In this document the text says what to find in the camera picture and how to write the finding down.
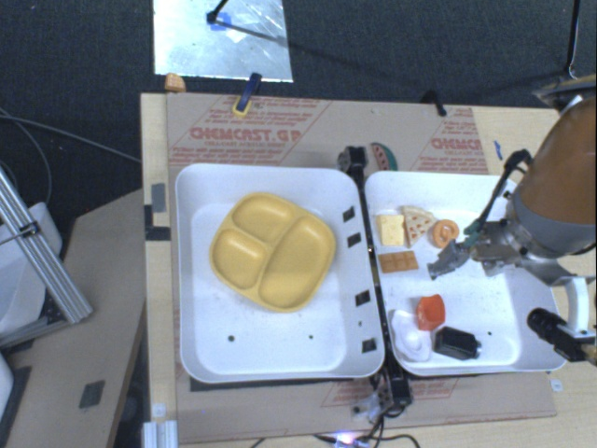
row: yellow divided plate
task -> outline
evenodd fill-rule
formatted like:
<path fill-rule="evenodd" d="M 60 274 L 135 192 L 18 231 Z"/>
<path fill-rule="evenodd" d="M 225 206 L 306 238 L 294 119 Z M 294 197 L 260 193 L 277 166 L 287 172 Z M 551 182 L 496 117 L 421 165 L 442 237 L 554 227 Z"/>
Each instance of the yellow divided plate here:
<path fill-rule="evenodd" d="M 215 274 L 264 307 L 293 312 L 313 297 L 334 259 L 336 240 L 319 217 L 266 192 L 228 213 L 209 251 Z"/>

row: black fabric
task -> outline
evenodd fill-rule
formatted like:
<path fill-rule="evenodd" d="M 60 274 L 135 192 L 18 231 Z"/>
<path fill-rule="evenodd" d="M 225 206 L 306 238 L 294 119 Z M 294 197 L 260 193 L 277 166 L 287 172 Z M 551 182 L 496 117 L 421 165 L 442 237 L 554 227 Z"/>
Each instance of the black fabric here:
<path fill-rule="evenodd" d="M 531 91 L 565 64 L 573 0 L 283 0 L 295 83 L 260 94 L 541 106 Z M 139 95 L 153 73 L 152 0 L 0 0 L 0 107 L 140 155 Z M 595 72 L 596 0 L 582 0 L 576 69 Z M 243 83 L 194 78 L 192 91 Z M 74 217 L 141 187 L 141 168 L 32 130 L 54 173 L 50 211 Z M 46 179 L 31 144 L 0 122 L 0 161 L 29 203 Z"/>

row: pizza slice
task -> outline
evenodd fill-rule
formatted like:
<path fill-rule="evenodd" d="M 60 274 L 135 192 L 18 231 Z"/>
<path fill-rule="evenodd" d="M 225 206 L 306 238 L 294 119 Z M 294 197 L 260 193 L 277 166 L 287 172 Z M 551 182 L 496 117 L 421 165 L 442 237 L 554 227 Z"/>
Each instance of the pizza slice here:
<path fill-rule="evenodd" d="M 403 206 L 402 214 L 409 247 L 413 247 L 436 222 L 433 214 L 414 205 Z"/>

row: metal frame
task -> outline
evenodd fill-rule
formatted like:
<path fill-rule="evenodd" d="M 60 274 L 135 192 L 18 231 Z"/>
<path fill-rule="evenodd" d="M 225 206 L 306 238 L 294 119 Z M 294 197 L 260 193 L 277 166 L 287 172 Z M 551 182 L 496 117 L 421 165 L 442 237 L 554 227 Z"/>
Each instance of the metal frame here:
<path fill-rule="evenodd" d="M 25 342 L 66 324 L 75 324 L 91 314 L 93 309 L 90 304 L 78 291 L 61 260 L 49 247 L 37 222 L 2 168 L 0 168 L 0 218 L 6 224 L 11 239 L 17 241 L 34 266 L 65 319 L 63 322 L 51 323 L 47 318 L 42 317 L 1 338 L 0 348 Z"/>

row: white tray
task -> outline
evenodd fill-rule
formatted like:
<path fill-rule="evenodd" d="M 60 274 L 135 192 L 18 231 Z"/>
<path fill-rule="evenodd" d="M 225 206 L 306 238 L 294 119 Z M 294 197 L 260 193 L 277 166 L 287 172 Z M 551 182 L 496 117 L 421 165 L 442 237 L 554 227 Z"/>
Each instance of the white tray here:
<path fill-rule="evenodd" d="M 485 175 L 375 173 L 367 181 L 366 195 L 376 254 L 407 249 L 382 246 L 375 225 L 376 215 L 399 214 L 402 205 L 420 206 L 437 219 L 454 220 L 461 229 L 458 240 L 463 240 L 463 229 L 483 210 L 497 180 L 496 176 Z M 514 185 L 508 184 L 512 191 Z M 498 198 L 489 220 L 503 217 L 505 208 L 506 200 Z M 459 375 L 549 371 L 563 365 L 563 358 L 526 324 L 528 314 L 536 307 L 558 312 L 549 287 L 514 267 L 495 277 L 487 277 L 474 260 L 432 281 L 427 263 L 436 261 L 439 249 L 426 235 L 412 250 L 419 270 L 403 273 L 379 270 L 388 318 L 391 320 L 396 310 L 414 314 L 422 296 L 438 293 L 446 305 L 445 325 L 473 333 L 481 342 L 481 350 L 478 358 L 466 361 L 432 352 L 427 361 L 412 362 L 398 352 L 393 343 L 396 359 L 407 371 L 422 376 Z"/>
<path fill-rule="evenodd" d="M 265 309 L 222 283 L 209 263 L 220 223 L 243 196 L 270 192 L 319 216 L 337 251 L 307 306 L 290 314 Z M 376 372 L 384 357 L 358 192 L 330 169 L 194 164 L 176 179 L 181 358 L 206 383 L 355 378 Z M 343 213 L 354 217 L 344 222 Z M 361 242 L 348 247 L 359 233 Z M 355 297 L 368 291 L 370 301 Z"/>

